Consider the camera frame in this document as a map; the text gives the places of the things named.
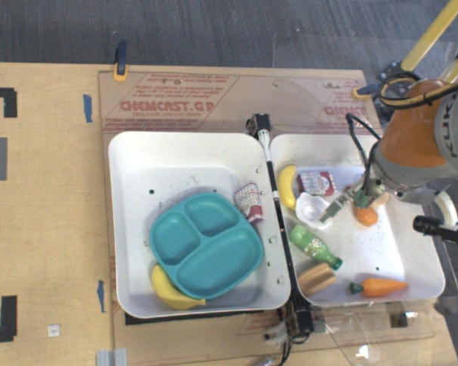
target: orange carrot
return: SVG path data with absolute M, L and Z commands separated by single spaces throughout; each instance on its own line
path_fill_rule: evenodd
M 395 279 L 367 278 L 361 285 L 351 283 L 351 293 L 356 294 L 362 291 L 367 297 L 381 297 L 405 289 L 407 282 Z

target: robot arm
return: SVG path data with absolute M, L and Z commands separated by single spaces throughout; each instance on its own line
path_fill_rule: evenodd
M 437 179 L 458 178 L 458 83 L 423 80 L 411 86 L 407 98 L 382 96 L 381 100 L 395 112 L 383 137 L 378 137 L 368 159 L 363 160 L 363 177 L 331 203 L 320 221 L 330 221 L 350 201 L 368 207 L 387 191 L 403 202 L 435 203 L 443 219 L 417 216 L 413 228 L 458 243 L 458 214 L 450 196 L 445 190 L 425 187 Z M 351 118 L 357 120 L 347 115 L 349 123 L 353 123 Z M 350 133 L 356 143 L 352 125 Z

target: bottle label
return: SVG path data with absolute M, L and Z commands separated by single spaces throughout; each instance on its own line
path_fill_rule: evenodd
M 304 252 L 309 256 L 316 256 L 322 246 L 322 241 L 317 237 L 313 239 L 308 246 L 305 247 Z

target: yellow pole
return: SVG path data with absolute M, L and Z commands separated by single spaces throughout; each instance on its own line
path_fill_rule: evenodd
M 438 79 L 444 82 L 454 82 L 458 79 L 458 58 L 456 58 L 450 66 L 444 70 Z
M 405 71 L 413 71 L 457 15 L 458 0 L 450 0 L 401 62 L 401 68 Z

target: red and white box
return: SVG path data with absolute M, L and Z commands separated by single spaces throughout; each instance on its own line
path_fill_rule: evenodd
M 300 190 L 310 195 L 333 195 L 336 192 L 334 176 L 327 171 L 303 172 L 297 177 Z
M 260 193 L 258 192 L 258 186 L 254 183 L 245 185 L 234 194 L 234 202 L 239 211 L 244 214 L 251 224 L 255 224 L 263 219 Z

